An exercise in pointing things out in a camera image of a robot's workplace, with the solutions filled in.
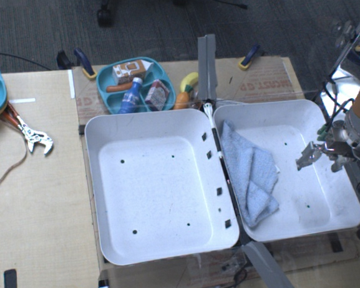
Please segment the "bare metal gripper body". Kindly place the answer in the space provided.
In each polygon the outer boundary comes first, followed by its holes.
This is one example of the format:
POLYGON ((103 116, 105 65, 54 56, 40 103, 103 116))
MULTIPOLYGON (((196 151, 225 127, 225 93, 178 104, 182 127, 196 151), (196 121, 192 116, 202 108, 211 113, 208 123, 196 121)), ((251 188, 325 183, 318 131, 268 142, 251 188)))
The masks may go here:
POLYGON ((325 137, 323 152, 360 161, 360 118, 334 121, 325 137))

